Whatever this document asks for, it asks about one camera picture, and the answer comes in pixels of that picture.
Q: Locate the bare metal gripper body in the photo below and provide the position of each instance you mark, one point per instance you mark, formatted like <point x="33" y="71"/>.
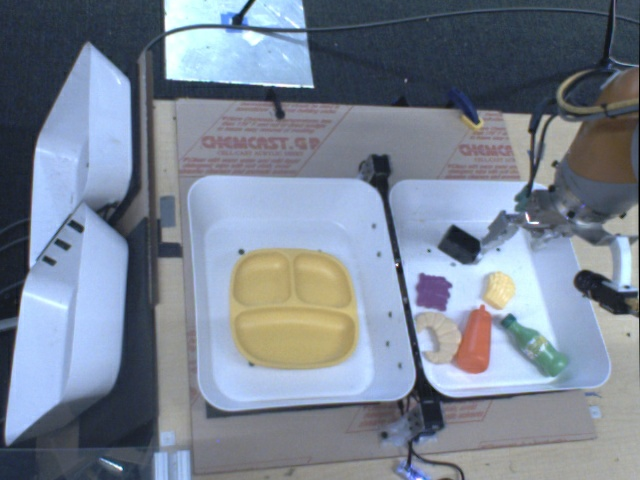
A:
<point x="547" y="213"/>

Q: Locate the green bottle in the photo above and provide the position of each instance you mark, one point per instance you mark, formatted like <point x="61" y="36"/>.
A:
<point x="537" y="348"/>

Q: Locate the beige toy croissant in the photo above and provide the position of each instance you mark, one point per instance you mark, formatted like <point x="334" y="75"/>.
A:
<point x="442" y="335"/>

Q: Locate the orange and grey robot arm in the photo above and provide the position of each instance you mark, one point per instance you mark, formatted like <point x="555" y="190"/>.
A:
<point x="605" y="153"/>

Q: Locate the brown cardboard board, red print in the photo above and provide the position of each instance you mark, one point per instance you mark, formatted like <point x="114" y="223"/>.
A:
<point x="280" y="143"/>

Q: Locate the thin black rod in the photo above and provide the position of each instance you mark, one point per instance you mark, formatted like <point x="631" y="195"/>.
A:
<point x="400" y="278"/>

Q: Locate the yellow toy fries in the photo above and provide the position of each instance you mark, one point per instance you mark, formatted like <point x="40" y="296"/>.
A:
<point x="499" y="290"/>

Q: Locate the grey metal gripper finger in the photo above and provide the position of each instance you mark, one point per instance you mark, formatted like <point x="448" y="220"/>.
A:
<point x="544" y="239"/>
<point x="500" y="230"/>

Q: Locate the purple grapes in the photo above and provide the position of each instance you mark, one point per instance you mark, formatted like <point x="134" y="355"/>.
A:
<point x="434" y="293"/>

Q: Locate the yellow divided plate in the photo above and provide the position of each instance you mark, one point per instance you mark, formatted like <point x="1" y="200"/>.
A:
<point x="295" y="313"/>

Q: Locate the orange bottle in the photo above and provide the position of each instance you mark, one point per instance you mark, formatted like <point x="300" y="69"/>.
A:
<point x="475" y="343"/>

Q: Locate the black box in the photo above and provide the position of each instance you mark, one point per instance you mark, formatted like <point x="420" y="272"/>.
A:
<point x="457" y="244"/>

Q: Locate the black cylinder on white bracket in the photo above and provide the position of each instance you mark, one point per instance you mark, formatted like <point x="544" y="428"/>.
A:
<point x="607" y="290"/>

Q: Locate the white plastic tray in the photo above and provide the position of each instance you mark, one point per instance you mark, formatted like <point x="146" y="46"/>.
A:
<point x="290" y="208"/>
<point x="565" y="298"/>

